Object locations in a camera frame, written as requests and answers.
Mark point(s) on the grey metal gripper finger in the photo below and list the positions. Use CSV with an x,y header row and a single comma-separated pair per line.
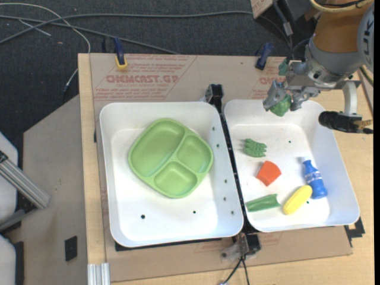
x,y
297,100
272,95

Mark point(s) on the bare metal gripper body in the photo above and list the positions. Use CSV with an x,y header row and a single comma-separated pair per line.
x,y
307,77

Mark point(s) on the green broccoli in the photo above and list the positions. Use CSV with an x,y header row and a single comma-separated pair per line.
x,y
281,106

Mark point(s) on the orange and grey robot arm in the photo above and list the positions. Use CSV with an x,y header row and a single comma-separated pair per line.
x,y
338,25

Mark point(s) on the white plastic tray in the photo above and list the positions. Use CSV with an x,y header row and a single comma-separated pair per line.
x,y
297,147
166,218

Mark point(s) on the green pea pods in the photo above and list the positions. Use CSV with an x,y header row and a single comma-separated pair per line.
x,y
254,148

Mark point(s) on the orange wedge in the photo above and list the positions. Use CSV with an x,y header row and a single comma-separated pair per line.
x,y
268,173

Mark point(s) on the blue bottle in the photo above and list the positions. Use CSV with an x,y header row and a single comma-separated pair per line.
x,y
314,180

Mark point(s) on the yellow corn cob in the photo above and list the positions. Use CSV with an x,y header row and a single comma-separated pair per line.
x,y
297,199

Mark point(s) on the brown cardboard board red print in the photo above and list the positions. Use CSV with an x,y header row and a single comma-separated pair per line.
x,y
166,82

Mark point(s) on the green pepper piece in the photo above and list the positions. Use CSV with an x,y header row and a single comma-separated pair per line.
x,y
262,203

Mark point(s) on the green divided plate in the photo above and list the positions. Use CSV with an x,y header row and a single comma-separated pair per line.
x,y
170,158

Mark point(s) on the black cylinder on white bracket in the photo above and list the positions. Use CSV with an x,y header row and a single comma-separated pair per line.
x,y
347,111

